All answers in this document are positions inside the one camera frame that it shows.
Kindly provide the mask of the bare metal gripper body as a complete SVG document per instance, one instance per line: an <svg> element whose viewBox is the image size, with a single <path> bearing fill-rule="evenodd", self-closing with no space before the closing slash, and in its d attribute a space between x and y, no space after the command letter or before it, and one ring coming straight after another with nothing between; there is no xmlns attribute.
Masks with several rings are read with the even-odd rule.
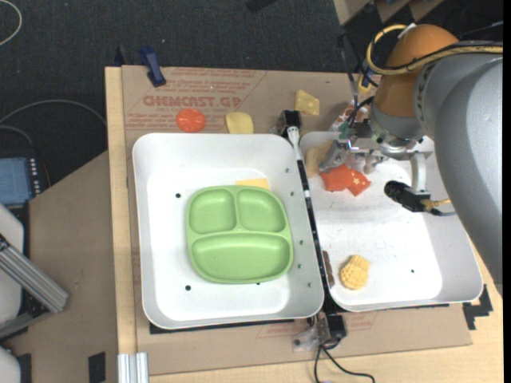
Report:
<svg viewBox="0 0 511 383"><path fill-rule="evenodd" d="M333 142L333 149L347 151L348 157L374 155L378 160L407 160L415 146L423 141L422 137L402 139L392 136L378 124L373 129L367 120L353 124L346 120L337 131L339 136Z"/></svg>

